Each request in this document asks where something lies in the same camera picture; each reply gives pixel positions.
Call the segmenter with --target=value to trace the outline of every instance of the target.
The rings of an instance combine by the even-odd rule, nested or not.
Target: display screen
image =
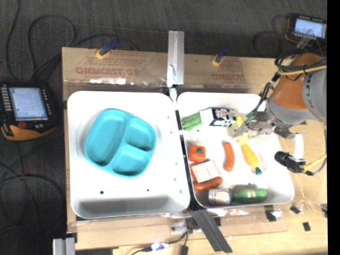
[[[48,120],[39,88],[10,88],[17,121]]]
[[[326,26],[327,24],[325,23],[312,22],[297,18],[294,31],[324,39],[326,37]]]

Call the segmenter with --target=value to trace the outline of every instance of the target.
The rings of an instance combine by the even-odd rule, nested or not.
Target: white tray
[[[227,107],[235,110],[235,115],[245,115],[254,109],[259,102],[259,96],[241,93],[207,93],[184,92],[177,99],[181,120],[200,110],[211,107]],[[261,175],[255,175],[254,169],[248,166],[243,158],[241,147],[233,135],[237,125],[232,127],[201,125],[191,131],[183,131],[187,152],[192,145],[204,146],[206,158],[215,162],[221,177],[219,189],[232,188],[235,191],[244,187],[265,188],[268,198],[257,205],[273,205],[288,203],[294,198],[294,186],[289,171],[274,159],[277,151],[281,150],[278,137],[275,134],[257,136],[248,144],[260,159]],[[226,160],[223,142],[232,144],[235,165],[231,172],[223,169]],[[205,208],[216,208],[208,203],[207,192],[195,192],[195,198]]]
[[[84,155],[87,134],[105,109],[116,108],[150,124],[157,135],[154,155],[136,178],[112,175]],[[170,98],[161,93],[79,91],[67,103],[71,207],[86,219],[178,213],[190,202],[179,129]]]

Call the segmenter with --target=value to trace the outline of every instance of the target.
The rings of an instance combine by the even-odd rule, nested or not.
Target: toy pepper
[[[194,163],[203,162],[206,159],[206,149],[202,146],[192,146],[189,150],[188,160]]]

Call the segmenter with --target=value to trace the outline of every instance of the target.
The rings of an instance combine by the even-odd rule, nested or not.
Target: blue clamp
[[[97,57],[99,59],[103,59],[109,55],[110,50],[116,48],[121,43],[121,40],[114,39],[110,41],[107,45],[105,45],[102,49],[97,51]]]
[[[212,60],[213,65],[219,66],[222,61],[222,57],[227,53],[229,46],[226,45]]]

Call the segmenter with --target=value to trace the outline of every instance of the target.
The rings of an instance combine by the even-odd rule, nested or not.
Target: can
[[[232,203],[231,189],[209,189],[208,200],[211,206],[225,206]]]

